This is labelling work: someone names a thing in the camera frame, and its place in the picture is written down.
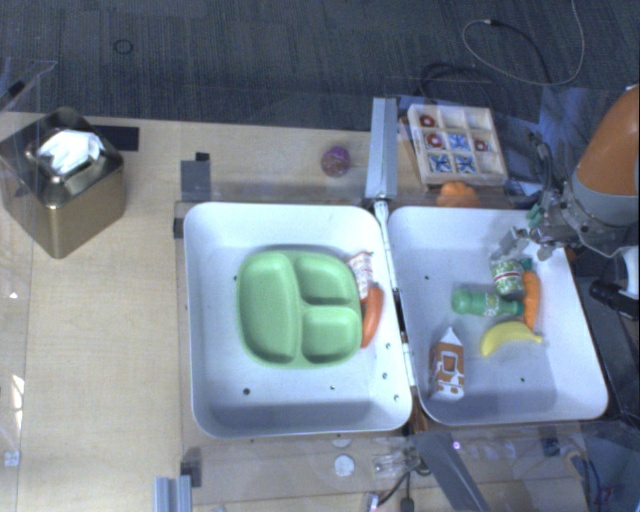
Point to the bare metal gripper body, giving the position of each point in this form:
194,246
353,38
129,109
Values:
567,222

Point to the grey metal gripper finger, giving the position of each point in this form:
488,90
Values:
546,252
509,244

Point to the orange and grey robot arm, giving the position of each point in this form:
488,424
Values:
612,155

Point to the green and white can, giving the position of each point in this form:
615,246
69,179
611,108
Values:
507,280

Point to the orange carrot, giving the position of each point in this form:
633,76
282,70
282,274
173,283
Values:
372,315
531,297

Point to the green bottle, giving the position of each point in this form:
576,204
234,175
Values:
480,303

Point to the yellow banana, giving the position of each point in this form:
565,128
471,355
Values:
505,336

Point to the wooden noughts and crosses box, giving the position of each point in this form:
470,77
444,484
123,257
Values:
457,145

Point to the orange and white carton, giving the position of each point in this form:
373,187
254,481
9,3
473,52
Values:
447,367

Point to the red and white packet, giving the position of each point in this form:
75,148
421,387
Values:
363,270

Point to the white plastic tray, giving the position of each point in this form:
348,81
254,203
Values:
280,400
505,395

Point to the purple grapes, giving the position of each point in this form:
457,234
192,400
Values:
336,161

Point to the green divided plate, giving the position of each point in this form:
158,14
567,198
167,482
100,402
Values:
272,310

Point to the gold tissue box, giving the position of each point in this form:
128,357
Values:
60,190

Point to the black cylinder on white bracket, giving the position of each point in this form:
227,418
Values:
611,295

